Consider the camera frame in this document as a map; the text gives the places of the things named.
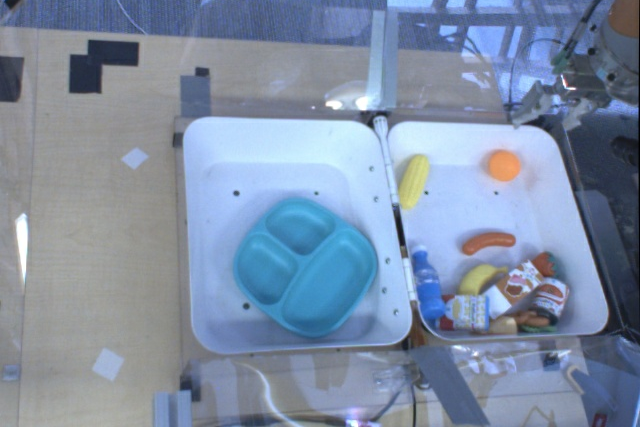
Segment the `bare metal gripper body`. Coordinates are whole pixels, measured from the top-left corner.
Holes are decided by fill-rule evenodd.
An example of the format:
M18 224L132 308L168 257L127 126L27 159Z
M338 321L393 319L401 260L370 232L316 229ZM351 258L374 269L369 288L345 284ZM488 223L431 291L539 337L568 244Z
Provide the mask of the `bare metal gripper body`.
M638 73L603 54L574 54L553 89L565 101L589 101L596 108L614 100L639 105Z

